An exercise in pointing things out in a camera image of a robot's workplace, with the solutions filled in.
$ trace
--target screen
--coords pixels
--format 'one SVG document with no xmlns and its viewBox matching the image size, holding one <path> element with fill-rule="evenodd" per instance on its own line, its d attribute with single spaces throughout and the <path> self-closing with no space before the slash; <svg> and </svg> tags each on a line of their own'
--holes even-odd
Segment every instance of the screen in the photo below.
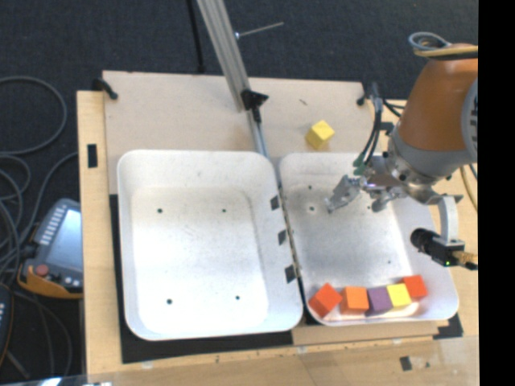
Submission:
<svg viewBox="0 0 515 386">
<path fill-rule="evenodd" d="M 67 211 L 47 261 L 53 265 L 82 272 L 82 229 L 79 211 Z"/>
</svg>

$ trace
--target aluminum rail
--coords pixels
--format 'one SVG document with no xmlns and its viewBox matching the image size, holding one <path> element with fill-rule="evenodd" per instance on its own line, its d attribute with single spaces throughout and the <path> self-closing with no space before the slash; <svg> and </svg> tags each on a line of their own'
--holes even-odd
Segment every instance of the aluminum rail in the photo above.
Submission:
<svg viewBox="0 0 515 386">
<path fill-rule="evenodd" d="M 245 104 L 241 94 L 245 90 L 250 90 L 249 77 L 241 58 L 236 35 L 231 26 L 224 0 L 196 1 L 199 4 L 200 13 L 208 28 L 216 57 L 229 85 L 229 90 L 233 95 L 234 103 L 238 111 L 243 111 L 245 110 Z M 257 151 L 268 158 L 269 155 L 261 125 L 252 118 L 252 113 L 249 113 L 249 123 Z"/>
</svg>

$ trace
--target yellow cube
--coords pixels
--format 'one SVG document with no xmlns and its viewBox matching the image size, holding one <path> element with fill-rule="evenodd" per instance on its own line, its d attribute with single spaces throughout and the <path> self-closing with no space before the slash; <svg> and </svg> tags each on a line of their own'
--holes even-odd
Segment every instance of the yellow cube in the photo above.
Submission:
<svg viewBox="0 0 515 386">
<path fill-rule="evenodd" d="M 306 134 L 306 140 L 318 150 L 326 145 L 334 135 L 335 131 L 332 127 L 325 120 L 321 120 L 309 129 Z"/>
<path fill-rule="evenodd" d="M 410 293 L 404 283 L 397 283 L 395 285 L 386 286 L 388 295 L 392 301 L 393 308 L 401 308 L 411 304 Z"/>
</svg>

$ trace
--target block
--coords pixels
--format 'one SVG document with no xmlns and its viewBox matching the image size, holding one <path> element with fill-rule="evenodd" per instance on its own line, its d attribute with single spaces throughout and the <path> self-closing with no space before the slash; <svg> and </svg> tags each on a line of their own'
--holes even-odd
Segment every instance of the block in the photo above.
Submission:
<svg viewBox="0 0 515 386">
<path fill-rule="evenodd" d="M 306 134 L 306 140 L 318 150 L 325 146 L 334 135 L 335 131 L 332 127 L 325 120 L 321 120 L 309 129 Z"/>
<path fill-rule="evenodd" d="M 413 300 L 419 300 L 427 296 L 427 288 L 421 275 L 403 277 L 400 283 L 404 283 Z"/>
<path fill-rule="evenodd" d="M 392 301 L 389 298 L 388 290 L 384 286 L 367 289 L 370 308 L 365 312 L 366 316 L 386 313 L 392 310 Z"/>
<path fill-rule="evenodd" d="M 340 303 L 341 314 L 362 314 L 370 307 L 365 287 L 347 286 L 340 294 L 343 298 Z"/>
<path fill-rule="evenodd" d="M 341 301 L 341 295 L 334 287 L 326 283 L 309 299 L 308 304 L 321 318 L 324 318 Z"/>
<path fill-rule="evenodd" d="M 387 285 L 386 290 L 388 290 L 388 295 L 394 309 L 401 309 L 411 304 L 411 297 L 404 283 Z"/>
</svg>

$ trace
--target white tray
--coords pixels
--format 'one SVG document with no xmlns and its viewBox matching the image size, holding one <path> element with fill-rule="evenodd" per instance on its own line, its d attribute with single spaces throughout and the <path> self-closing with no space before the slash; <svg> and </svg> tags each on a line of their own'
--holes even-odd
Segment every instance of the white tray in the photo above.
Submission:
<svg viewBox="0 0 515 386">
<path fill-rule="evenodd" d="M 397 199 L 374 213 L 372 200 L 361 193 L 348 206 L 328 213 L 324 199 L 343 175 L 352 176 L 355 158 L 351 153 L 300 153 L 281 161 L 284 204 L 306 299 L 326 282 L 337 290 L 347 285 L 373 288 L 413 274 L 422 275 L 429 294 L 405 309 L 371 317 L 340 314 L 338 306 L 325 318 L 308 307 L 310 313 L 328 326 L 451 318 L 458 310 L 458 295 L 449 270 L 410 243 L 416 228 L 435 230 L 427 206 Z"/>
<path fill-rule="evenodd" d="M 287 331 L 303 305 L 271 163 L 254 152 L 134 150 L 117 167 L 129 328 L 147 340 Z"/>
</svg>

